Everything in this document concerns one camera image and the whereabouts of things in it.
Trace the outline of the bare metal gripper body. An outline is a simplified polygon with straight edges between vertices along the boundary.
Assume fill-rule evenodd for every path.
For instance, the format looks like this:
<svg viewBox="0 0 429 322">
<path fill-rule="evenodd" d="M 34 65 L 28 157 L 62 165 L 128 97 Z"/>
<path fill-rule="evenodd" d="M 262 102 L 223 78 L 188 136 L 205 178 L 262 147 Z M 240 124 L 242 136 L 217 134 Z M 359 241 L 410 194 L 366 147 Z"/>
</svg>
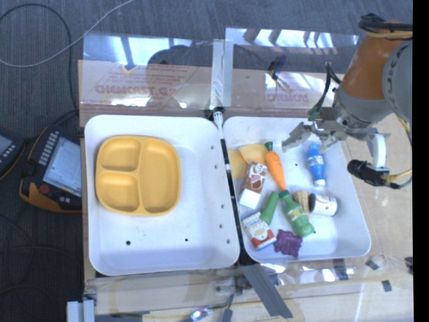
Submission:
<svg viewBox="0 0 429 322">
<path fill-rule="evenodd" d="M 362 121 L 342 108 L 322 107 L 313 122 L 316 135 L 326 140 L 364 139 L 376 131 L 372 123 Z"/>
</svg>

